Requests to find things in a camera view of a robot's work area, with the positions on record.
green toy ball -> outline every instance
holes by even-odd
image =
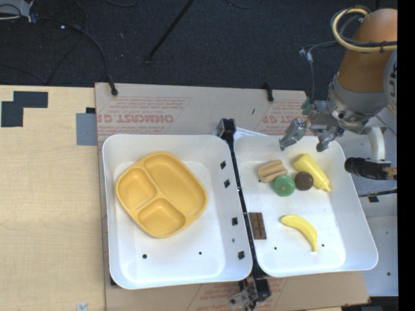
[[[286,197],[290,196],[294,192],[296,184],[288,175],[281,175],[274,180],[272,187],[278,196]]]

metal rod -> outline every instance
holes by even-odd
[[[149,55],[147,55],[146,63],[150,62],[154,54],[157,52],[157,50],[160,48],[160,46],[163,44],[163,42],[167,39],[169,34],[173,31],[173,29],[177,26],[177,23],[181,20],[181,18],[184,16],[184,14],[187,12],[187,10],[190,8],[190,6],[195,2],[195,0],[189,0],[186,5],[183,7],[182,11],[177,15],[176,19],[171,23],[170,27],[167,29],[165,34],[161,37],[159,42],[156,44],[156,46],[152,49]]]
[[[241,207],[242,207],[242,211],[244,214],[245,228],[246,228],[246,233],[248,235],[248,240],[249,240],[251,255],[252,255],[252,260],[253,260],[252,276],[254,277],[255,289],[257,290],[257,301],[264,301],[265,299],[270,297],[271,292],[270,292],[270,288],[268,285],[268,281],[266,278],[263,277],[263,272],[258,264],[257,255],[255,252],[255,246],[254,246],[254,237],[251,232],[248,210],[246,208],[246,204],[245,204],[245,200],[244,200],[244,196],[242,192],[242,185],[241,185],[241,179],[239,176],[236,154],[233,148],[233,134],[236,131],[236,125],[233,119],[222,119],[221,123],[223,125],[224,132],[220,138],[222,138],[223,140],[227,142],[230,152],[231,152],[233,170],[235,172],[239,199],[241,201]]]

dark carpet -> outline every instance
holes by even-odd
[[[313,51],[314,76],[299,50],[333,41],[330,20],[397,0],[35,0],[27,17],[0,14],[0,84],[115,83],[310,91],[324,99],[344,48]]]

cardboard sheet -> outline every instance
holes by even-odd
[[[232,310],[230,296],[239,291],[237,282],[144,290],[111,285],[102,144],[117,133],[211,135],[223,118],[235,119],[236,126],[246,130],[283,135],[293,118],[305,118],[301,109],[304,92],[273,90],[275,100],[269,102],[263,89],[143,84],[115,87],[117,96],[111,94],[107,83],[95,86],[107,310]],[[365,304],[369,300],[361,272],[268,278],[268,283],[272,295],[258,303],[255,310],[305,310]]]

yellow cable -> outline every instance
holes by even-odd
[[[385,45],[385,46],[382,46],[382,47],[360,47],[360,46],[350,44],[350,43],[346,42],[345,40],[343,40],[343,38],[341,38],[340,34],[338,34],[338,32],[337,32],[337,23],[340,20],[340,18],[342,18],[344,15],[349,14],[349,13],[354,13],[354,12],[360,13],[364,16],[368,15],[368,12],[365,11],[365,9],[350,8],[350,9],[345,9],[345,10],[341,11],[340,13],[338,13],[338,15],[333,20],[331,30],[333,31],[334,37],[341,44],[341,46],[344,46],[345,48],[347,48],[349,50],[352,50],[352,51],[363,52],[363,53],[380,52],[380,51],[394,51],[394,50],[397,49],[397,45]]]

